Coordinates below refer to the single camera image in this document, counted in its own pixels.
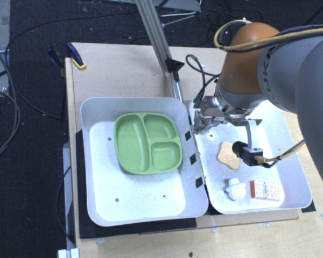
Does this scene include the small white bottle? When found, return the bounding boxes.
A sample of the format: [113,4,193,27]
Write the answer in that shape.
[224,177,247,202]

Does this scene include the green divided plate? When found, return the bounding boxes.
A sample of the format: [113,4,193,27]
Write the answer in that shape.
[113,112,184,176]

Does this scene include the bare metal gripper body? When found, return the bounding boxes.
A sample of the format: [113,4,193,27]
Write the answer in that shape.
[196,95,254,126]

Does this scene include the black cylinder on white bracket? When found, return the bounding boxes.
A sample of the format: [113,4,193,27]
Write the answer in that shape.
[231,118,264,167]

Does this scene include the thin black and white rod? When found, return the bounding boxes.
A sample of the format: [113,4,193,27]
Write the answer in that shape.
[171,71,207,188]

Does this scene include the red and white carton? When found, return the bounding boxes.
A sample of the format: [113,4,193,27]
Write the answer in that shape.
[250,180,281,202]

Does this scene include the white plastic tray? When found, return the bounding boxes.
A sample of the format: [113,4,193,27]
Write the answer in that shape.
[80,96,209,227]
[188,99,313,216]

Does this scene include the pale brown flat board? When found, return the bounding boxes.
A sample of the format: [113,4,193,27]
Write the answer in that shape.
[71,42,299,228]

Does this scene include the tan toast slice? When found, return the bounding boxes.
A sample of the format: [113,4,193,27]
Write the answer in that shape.
[216,141,241,171]

